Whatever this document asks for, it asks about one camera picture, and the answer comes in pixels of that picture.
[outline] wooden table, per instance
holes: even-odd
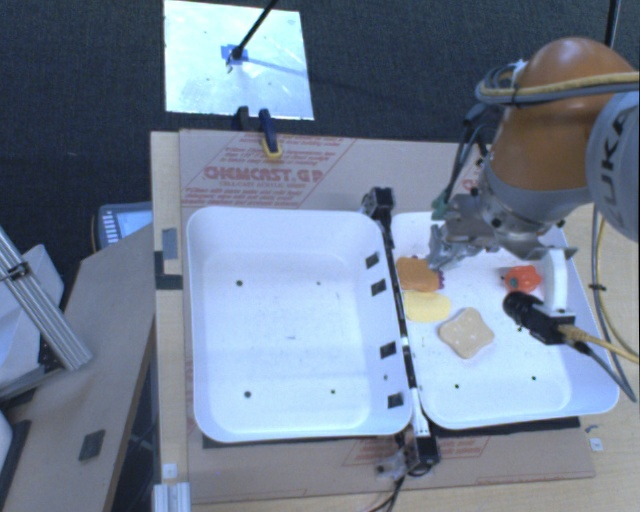
[[[452,161],[454,145],[434,144],[434,159]],[[175,133],[152,136],[155,250],[161,251],[163,226],[179,223],[176,211],[167,213],[158,204],[180,203],[179,140]],[[450,164],[437,171],[445,173]],[[565,232],[569,243],[580,248],[575,256],[583,282],[590,282],[591,208],[579,208],[570,216]],[[609,230],[605,235],[602,282],[607,285],[605,300],[615,324],[630,343],[638,347],[638,245]],[[181,273],[180,258],[164,261],[166,274]],[[158,365],[160,396],[161,462],[175,463],[177,473],[165,475],[165,483],[188,481],[186,449],[184,345],[182,296],[172,291],[157,294]],[[623,361],[629,381],[638,394],[638,367]],[[607,414],[582,418],[586,436],[601,440],[603,451],[592,454],[597,476],[593,479],[491,485],[455,489],[401,492],[394,510],[413,511],[638,511],[640,510],[640,418],[638,405],[621,395]],[[253,501],[216,505],[194,505],[199,512],[267,511],[366,511],[380,503],[383,494],[352,494]]]

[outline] black carpet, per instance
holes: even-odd
[[[488,69],[561,36],[602,40],[608,4],[282,0],[301,12],[316,120],[276,126],[454,140]],[[90,253],[99,206],[149,199],[152,130],[229,128],[165,112],[162,23],[160,0],[0,2],[0,225],[63,273]],[[640,2],[623,1],[616,49],[635,67],[639,26]]]

